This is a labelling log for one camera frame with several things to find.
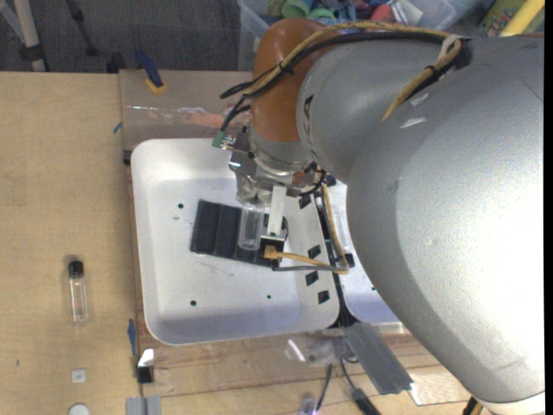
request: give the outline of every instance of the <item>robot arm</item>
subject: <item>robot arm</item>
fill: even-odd
[[[273,65],[289,52],[287,29],[268,31],[254,73],[269,67],[265,49]],[[294,44],[309,32],[296,34]],[[543,45],[468,41],[464,66],[384,122],[440,45],[390,38],[321,49],[252,101],[242,137],[250,169],[237,172],[238,198],[267,205],[308,190],[317,166],[345,182],[350,234],[382,298],[505,415],[545,410]]]

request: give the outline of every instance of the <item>yellow tube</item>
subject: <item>yellow tube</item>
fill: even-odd
[[[499,36],[522,34],[543,6],[545,0],[526,0]]]

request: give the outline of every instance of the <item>black connector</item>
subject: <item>black connector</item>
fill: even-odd
[[[374,404],[369,400],[369,397],[358,387],[352,390],[352,398],[355,404],[365,415],[381,415]]]

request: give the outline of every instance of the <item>vial with black cap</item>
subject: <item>vial with black cap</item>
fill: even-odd
[[[69,285],[71,287],[71,305],[73,308],[73,322],[83,323],[90,318],[86,299],[85,267],[82,261],[72,261],[67,266],[69,270]]]

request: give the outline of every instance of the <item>dark gray carpet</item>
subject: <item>dark gray carpet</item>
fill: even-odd
[[[11,8],[11,0],[6,0]],[[160,69],[235,70],[240,30],[236,0],[75,0],[97,56],[85,43],[65,0],[29,0],[53,72],[103,73],[114,52],[136,67],[143,49]],[[26,71],[19,40],[0,16],[0,70]]]

